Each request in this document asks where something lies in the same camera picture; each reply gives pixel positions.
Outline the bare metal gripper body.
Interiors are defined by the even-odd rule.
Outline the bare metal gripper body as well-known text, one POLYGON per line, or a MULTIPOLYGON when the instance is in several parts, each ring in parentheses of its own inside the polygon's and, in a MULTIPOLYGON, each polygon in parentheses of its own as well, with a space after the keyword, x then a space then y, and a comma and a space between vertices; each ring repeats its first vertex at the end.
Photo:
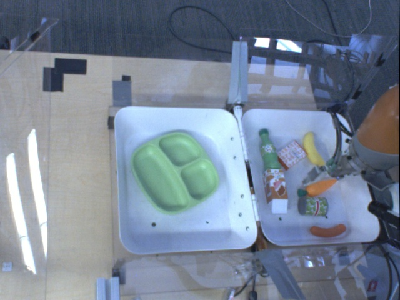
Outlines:
POLYGON ((332 178, 343 178, 348 175, 359 175, 364 169, 356 164, 352 156, 342 155, 332 157, 326 163, 326 171, 332 178))

